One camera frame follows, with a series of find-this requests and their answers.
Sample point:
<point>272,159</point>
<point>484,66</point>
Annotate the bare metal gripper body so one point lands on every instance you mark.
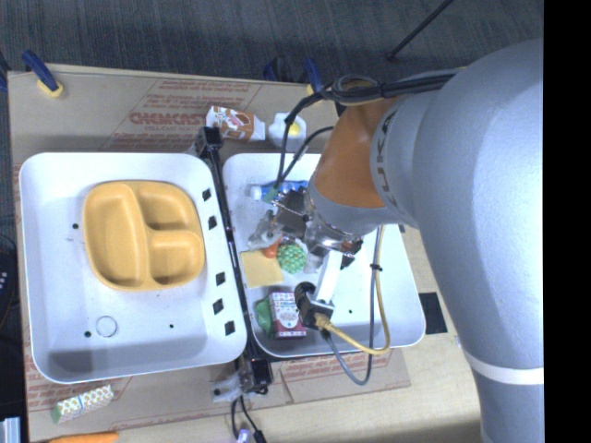
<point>293,217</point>

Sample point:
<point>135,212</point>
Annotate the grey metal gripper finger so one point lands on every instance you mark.
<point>261,238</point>
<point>269,219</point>

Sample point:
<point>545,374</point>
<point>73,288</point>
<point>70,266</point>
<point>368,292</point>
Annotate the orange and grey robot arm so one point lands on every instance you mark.
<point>461,192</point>

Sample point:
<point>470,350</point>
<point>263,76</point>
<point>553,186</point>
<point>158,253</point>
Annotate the orange carrot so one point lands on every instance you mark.
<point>83,438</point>
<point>271,251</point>

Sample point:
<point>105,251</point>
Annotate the yellow cheese slice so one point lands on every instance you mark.
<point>259,270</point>

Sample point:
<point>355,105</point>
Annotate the green grapes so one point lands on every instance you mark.
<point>292,257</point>

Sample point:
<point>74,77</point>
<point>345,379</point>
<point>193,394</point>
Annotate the green toy vegetable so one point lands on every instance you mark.
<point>263,316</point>

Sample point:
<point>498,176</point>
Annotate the red carton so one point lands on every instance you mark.
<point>286,314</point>

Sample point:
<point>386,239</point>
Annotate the white bottle yellow label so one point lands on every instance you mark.
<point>279,132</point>

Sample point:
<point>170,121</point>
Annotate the brown and white carton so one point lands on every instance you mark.
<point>240,125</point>

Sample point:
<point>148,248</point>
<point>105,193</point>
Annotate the white plastic tray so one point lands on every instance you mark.
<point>397,312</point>
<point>60,256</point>

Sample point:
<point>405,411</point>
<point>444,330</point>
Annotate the yellow divided plate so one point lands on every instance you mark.
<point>115,247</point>

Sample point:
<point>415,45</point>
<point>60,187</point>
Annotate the brown cardboard board red print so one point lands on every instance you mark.
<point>115,109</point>

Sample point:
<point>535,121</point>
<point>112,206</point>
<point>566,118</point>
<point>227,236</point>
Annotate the black cylinder on white bracket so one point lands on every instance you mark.
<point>329,275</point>

